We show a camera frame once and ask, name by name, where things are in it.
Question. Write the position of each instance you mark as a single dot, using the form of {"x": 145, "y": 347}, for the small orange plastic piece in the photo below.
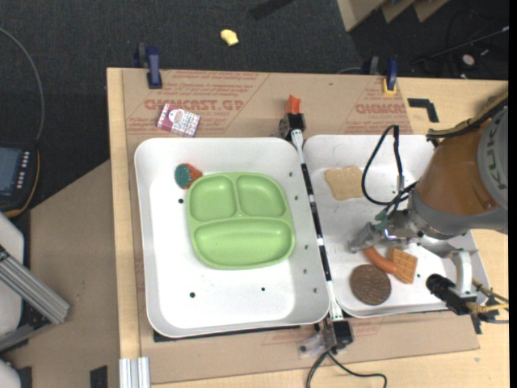
{"x": 293, "y": 104}

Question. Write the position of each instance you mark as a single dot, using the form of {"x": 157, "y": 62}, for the orange toy waffle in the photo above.
{"x": 404, "y": 266}

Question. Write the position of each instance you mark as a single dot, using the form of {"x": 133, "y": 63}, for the pink and white carton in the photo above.
{"x": 177, "y": 120}

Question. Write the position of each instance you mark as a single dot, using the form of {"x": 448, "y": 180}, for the white plastic tray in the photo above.
{"x": 226, "y": 297}
{"x": 347, "y": 224}

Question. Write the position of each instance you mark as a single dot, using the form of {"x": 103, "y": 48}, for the beige toy biscuit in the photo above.
{"x": 344, "y": 182}

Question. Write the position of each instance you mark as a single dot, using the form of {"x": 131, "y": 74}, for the orange toy sausage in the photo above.
{"x": 377, "y": 259}

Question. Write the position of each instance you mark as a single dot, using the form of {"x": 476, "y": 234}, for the black cylinder on white bracket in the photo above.
{"x": 444, "y": 287}

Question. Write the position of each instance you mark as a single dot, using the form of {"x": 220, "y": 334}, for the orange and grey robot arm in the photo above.
{"x": 456, "y": 176}

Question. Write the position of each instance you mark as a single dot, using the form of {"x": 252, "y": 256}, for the brown cardboard board red print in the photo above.
{"x": 242, "y": 91}

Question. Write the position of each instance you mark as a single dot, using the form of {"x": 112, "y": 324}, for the green divided plate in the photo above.
{"x": 240, "y": 220}

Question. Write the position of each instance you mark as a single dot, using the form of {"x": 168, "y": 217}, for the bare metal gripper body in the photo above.
{"x": 398, "y": 224}

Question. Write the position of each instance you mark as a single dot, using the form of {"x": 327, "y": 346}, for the thin black and white rod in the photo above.
{"x": 314, "y": 212}

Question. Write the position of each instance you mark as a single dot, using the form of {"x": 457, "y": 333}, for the yellow toy piece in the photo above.
{"x": 229, "y": 37}

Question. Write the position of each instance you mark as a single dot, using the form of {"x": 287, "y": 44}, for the red and green toy strawberry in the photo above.
{"x": 186, "y": 176}

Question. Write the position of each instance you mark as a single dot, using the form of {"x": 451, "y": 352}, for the brown round toy cookie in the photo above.
{"x": 370, "y": 284}

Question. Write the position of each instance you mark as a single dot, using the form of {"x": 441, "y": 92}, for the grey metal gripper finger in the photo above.
{"x": 363, "y": 239}

